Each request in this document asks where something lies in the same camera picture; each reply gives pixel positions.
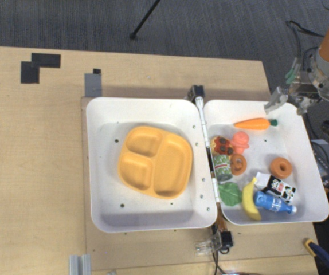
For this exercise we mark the white plastic tray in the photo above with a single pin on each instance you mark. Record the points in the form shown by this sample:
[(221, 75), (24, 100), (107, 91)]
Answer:
[(296, 142), (110, 211)]

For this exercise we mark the pink toy ice cream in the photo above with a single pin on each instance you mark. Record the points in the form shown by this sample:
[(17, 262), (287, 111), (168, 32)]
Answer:
[(240, 142)]

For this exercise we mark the brown pretzel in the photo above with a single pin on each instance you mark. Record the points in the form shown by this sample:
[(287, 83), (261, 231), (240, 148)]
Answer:
[(235, 165)]

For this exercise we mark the yellow banana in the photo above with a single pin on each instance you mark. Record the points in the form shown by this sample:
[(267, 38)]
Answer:
[(249, 202)]

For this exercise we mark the thin black and white rod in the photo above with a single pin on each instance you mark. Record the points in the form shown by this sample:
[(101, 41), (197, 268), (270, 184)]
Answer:
[(203, 119)]

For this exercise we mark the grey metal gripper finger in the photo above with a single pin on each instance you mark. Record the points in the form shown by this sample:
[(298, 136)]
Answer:
[(276, 99), (302, 108)]

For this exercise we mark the toy pizza slice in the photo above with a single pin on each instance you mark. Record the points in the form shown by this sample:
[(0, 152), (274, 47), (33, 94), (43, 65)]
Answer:
[(221, 145)]

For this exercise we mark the green lettuce leaf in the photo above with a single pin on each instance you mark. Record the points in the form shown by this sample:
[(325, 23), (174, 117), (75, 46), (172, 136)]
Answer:
[(230, 194)]

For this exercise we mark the black and white milk carton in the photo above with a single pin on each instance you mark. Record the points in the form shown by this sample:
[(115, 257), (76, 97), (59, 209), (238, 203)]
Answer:
[(279, 186)]

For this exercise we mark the orange doughnut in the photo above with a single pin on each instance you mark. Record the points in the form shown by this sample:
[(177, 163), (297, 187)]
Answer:
[(276, 172)]

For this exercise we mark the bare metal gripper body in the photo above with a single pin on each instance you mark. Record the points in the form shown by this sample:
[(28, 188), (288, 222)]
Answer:
[(306, 92)]

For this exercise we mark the green and white can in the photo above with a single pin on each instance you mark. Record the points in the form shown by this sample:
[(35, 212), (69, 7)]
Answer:
[(222, 168)]

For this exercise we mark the blue plastic bottle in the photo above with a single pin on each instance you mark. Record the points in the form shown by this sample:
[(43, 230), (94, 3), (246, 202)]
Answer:
[(267, 201)]

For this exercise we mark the black tripod leg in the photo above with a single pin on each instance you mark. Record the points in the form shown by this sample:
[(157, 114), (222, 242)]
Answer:
[(150, 11)]

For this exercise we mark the orange carrot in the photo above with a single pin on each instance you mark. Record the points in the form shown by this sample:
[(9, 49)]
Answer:
[(253, 124)]

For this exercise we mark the orange divided plate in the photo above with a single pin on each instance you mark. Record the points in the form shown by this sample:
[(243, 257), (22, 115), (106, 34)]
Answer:
[(170, 165)]

